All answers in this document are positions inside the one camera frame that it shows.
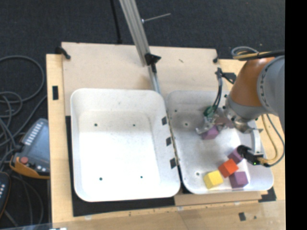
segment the yellow cable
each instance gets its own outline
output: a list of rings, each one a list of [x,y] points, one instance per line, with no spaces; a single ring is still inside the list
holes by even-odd
[[[268,52],[259,52],[259,53],[249,53],[249,54],[244,54],[244,52],[240,52],[238,55],[233,56],[233,59],[245,59],[245,58],[249,58],[249,57],[257,57],[257,56],[261,56],[263,54],[267,54],[270,53],[270,51]]]
[[[274,160],[276,160],[276,158],[278,157],[278,150],[277,150],[277,147],[276,147],[276,145],[275,145],[275,143],[274,143],[274,141],[273,141],[273,139],[272,139],[272,137],[271,137],[271,135],[270,135],[270,133],[268,131],[268,127],[267,127],[267,124],[265,122],[264,116],[261,115],[261,118],[262,118],[262,121],[263,121],[263,125],[264,125],[264,128],[265,128],[265,131],[267,132],[267,134],[268,134],[268,136],[270,138],[270,141],[271,141],[271,143],[272,143],[272,145],[274,147],[274,150],[275,150],[275,157],[273,159],[258,158],[259,162],[261,164],[264,164],[264,163],[274,162]]]

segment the cube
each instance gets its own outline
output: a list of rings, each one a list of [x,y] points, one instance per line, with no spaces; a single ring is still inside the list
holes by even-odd
[[[222,184],[224,182],[224,180],[221,176],[221,173],[218,170],[207,173],[203,177],[203,180],[204,180],[206,187],[208,189],[210,189],[214,186],[217,186],[219,184]]]
[[[219,134],[219,131],[217,130],[216,125],[214,125],[211,129],[209,129],[207,132],[201,134],[201,138],[203,140],[212,140]]]
[[[234,172],[236,172],[239,169],[239,167],[237,166],[237,164],[233,159],[228,159],[226,162],[222,163],[218,167],[218,169],[223,175],[223,177],[226,178],[231,174],[233,174]]]
[[[229,176],[229,181],[232,188],[244,187],[248,184],[248,177],[244,171],[237,171]]]
[[[240,163],[243,160],[243,158],[241,157],[241,155],[238,153],[236,149],[234,149],[232,153],[230,153],[227,157],[229,159],[233,159],[236,164]]]

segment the orange cube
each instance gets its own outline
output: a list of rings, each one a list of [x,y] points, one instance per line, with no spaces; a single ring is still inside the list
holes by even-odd
[[[236,172],[239,169],[239,167],[237,166],[237,164],[233,159],[228,159],[226,162],[222,163],[218,167],[218,169],[223,175],[223,177],[226,178],[231,174],[233,174],[234,172]]]

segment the metal pole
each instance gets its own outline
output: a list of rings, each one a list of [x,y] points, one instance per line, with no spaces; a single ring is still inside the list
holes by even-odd
[[[134,44],[136,45],[139,57],[141,59],[141,63],[143,66],[148,67],[148,72],[153,89],[156,92],[161,93],[158,76],[156,72],[153,72],[152,67],[148,66],[146,62],[145,55],[150,54],[150,50],[136,2],[135,0],[119,0],[119,2],[123,9],[132,39],[134,41]]]

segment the white tray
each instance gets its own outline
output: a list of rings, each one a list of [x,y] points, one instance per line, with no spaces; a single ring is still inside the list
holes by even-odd
[[[224,105],[223,92],[220,107]],[[251,134],[242,134],[236,129],[225,129],[212,140],[203,140],[195,128],[201,127],[203,111],[213,104],[217,92],[215,91],[174,91],[166,100],[170,116],[170,123],[175,137],[175,147],[182,172],[183,184],[194,194],[221,193],[232,191],[266,191],[273,185],[273,174],[270,168],[262,165],[253,166],[246,160],[239,164],[238,171],[245,171],[248,185],[233,189],[229,178],[216,187],[207,189],[203,177],[206,173],[215,171],[228,155],[239,145],[252,147]],[[256,128],[255,121],[249,122]]]
[[[171,197],[180,189],[158,93],[78,89],[71,96],[71,132],[74,188],[81,199]]]

